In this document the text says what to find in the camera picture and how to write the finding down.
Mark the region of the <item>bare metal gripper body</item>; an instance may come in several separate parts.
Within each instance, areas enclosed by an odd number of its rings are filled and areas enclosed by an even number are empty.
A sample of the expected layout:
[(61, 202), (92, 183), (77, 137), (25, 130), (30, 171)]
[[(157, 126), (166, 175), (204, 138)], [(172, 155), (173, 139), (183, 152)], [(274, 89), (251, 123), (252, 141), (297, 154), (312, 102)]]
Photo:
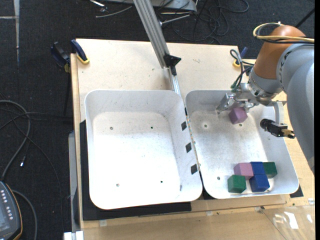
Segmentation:
[(261, 89), (256, 84), (242, 82), (232, 89), (234, 99), (239, 103), (250, 103), (256, 105), (268, 106), (272, 99), (276, 96), (275, 93), (269, 93)]

